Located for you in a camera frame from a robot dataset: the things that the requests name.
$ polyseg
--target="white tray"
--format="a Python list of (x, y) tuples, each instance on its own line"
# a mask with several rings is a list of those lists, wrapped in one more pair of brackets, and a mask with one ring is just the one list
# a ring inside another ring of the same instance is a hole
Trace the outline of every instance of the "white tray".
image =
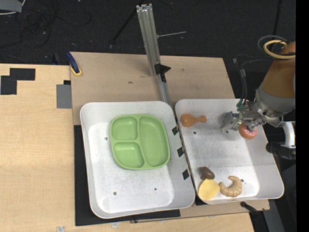
[[(167, 131), (170, 160), (162, 168), (126, 170), (115, 162), (109, 127), (120, 115), (147, 114), (159, 118)], [(80, 112), (87, 166), (90, 206), (100, 218), (186, 208), (195, 199), (179, 133), (174, 135), (176, 120), (172, 108), (160, 101), (92, 102)]]
[[(225, 114), (235, 113), (238, 102), (239, 99), (181, 100), (175, 107), (196, 191), (202, 183), (200, 168), (203, 166), (215, 173), (217, 183), (223, 181), (229, 186), (230, 175), (243, 180), (243, 191), (238, 197), (226, 197), (219, 192), (207, 201), (209, 204), (276, 199), (284, 192), (273, 155), (266, 151), (267, 138), (262, 126), (251, 140), (241, 137), (238, 131), (221, 132)], [(207, 122), (184, 127), (183, 114), (205, 115)]]

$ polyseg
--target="black floor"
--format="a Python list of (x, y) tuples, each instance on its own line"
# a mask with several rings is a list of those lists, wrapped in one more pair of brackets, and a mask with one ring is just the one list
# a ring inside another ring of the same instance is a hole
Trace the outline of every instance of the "black floor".
[[(67, 64), (68, 51), (145, 54), (136, 15), (110, 48), (111, 40), (139, 1), (27, 0), (21, 14), (0, 15), (0, 62), (49, 65), (52, 55), (58, 53), (59, 62)], [(159, 38), (160, 55), (223, 58), (236, 98), (240, 98), (242, 87), (232, 61), (235, 56), (241, 55), (240, 61), (265, 57), (257, 47), (262, 36), (275, 33), (295, 40), (296, 0), (145, 0), (144, 3), (153, 5), (158, 35), (186, 31)], [(263, 60), (245, 66), (249, 100), (254, 99), (270, 64), (270, 60)], [(295, 120), (295, 111), (287, 117)], [(269, 141), (277, 142), (284, 136), (282, 131), (270, 127), (266, 128), (266, 134)], [(294, 164), (295, 161), (279, 160), (281, 171)], [(276, 202), (285, 231), (296, 231), (286, 196)], [(254, 220), (255, 230), (267, 231), (264, 222), (261, 213), (260, 219)]]

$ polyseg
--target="black mat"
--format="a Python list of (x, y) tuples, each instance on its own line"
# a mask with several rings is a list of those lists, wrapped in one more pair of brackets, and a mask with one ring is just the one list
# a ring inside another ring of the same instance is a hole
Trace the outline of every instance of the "black mat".
[(74, 126), (74, 166), (75, 166), (75, 225), (92, 225), (119, 221), (135, 221), (154, 218), (177, 218), (179, 210), (151, 212), (134, 216), (102, 219), (97, 217), (90, 208), (84, 142), (81, 126)]

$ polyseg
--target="yellow disc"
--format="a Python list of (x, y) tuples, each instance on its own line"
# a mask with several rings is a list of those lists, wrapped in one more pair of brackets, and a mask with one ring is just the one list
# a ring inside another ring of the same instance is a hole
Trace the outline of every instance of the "yellow disc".
[(198, 189), (198, 195), (202, 200), (212, 199), (218, 192), (220, 187), (214, 180), (205, 179)]

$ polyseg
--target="yellow cable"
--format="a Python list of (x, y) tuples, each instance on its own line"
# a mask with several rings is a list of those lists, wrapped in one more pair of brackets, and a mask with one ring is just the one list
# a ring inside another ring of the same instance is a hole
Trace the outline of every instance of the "yellow cable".
[(264, 44), (264, 46), (263, 46), (263, 49), (264, 49), (264, 51), (265, 51), (268, 55), (270, 55), (270, 56), (272, 56), (272, 57), (274, 57), (274, 58), (278, 58), (278, 59), (293, 59), (293, 58), (296, 57), (296, 55), (292, 55), (292, 56), (283, 56), (283, 55), (278, 55), (278, 54), (275, 54), (275, 53), (269, 51), (268, 48), (267, 48), (267, 46), (270, 45), (270, 44), (274, 44), (274, 43), (280, 43), (280, 44), (282, 44), (284, 47), (287, 45), (287, 43), (284, 42), (284, 41), (282, 41), (282, 40), (272, 40), (272, 41), (266, 42), (266, 43)]

